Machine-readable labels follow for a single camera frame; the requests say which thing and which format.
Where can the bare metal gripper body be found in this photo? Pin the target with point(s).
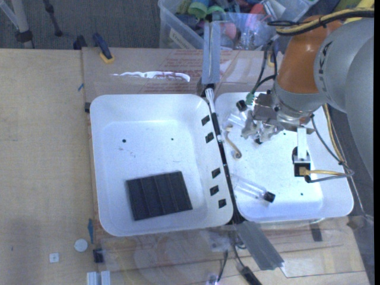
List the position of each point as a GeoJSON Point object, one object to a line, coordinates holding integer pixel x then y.
{"type": "Point", "coordinates": [265, 107]}

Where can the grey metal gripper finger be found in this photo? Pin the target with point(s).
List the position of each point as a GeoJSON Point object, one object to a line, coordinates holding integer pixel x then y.
{"type": "Point", "coordinates": [269, 133]}
{"type": "Point", "coordinates": [248, 129]}

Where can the clear plastic bottle black cap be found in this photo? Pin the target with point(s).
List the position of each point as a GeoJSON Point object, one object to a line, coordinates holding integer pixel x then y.
{"type": "Point", "coordinates": [249, 188]}
{"type": "Point", "coordinates": [241, 105]}
{"type": "Point", "coordinates": [259, 134]}

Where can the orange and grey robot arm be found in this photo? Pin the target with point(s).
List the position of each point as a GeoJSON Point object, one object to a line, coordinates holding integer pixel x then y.
{"type": "Point", "coordinates": [341, 70]}

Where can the thin black and white rod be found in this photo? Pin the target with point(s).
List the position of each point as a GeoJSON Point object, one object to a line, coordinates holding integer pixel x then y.
{"type": "Point", "coordinates": [221, 147]}

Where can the white plastic tray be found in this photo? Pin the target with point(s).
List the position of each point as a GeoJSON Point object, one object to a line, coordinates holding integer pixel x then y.
{"type": "Point", "coordinates": [148, 153]}
{"type": "Point", "coordinates": [276, 174]}

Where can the black ribbed rectangular slab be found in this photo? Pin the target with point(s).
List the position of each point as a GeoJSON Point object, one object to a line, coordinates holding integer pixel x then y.
{"type": "Point", "coordinates": [160, 195]}

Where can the clear plastic storage bin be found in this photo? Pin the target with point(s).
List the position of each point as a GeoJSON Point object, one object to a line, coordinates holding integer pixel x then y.
{"type": "Point", "coordinates": [190, 25]}

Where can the white round disc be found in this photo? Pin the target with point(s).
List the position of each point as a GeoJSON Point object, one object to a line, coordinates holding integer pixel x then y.
{"type": "Point", "coordinates": [80, 245]}

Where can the small white square tile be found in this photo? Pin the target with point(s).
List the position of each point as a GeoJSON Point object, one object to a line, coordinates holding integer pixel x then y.
{"type": "Point", "coordinates": [54, 257]}

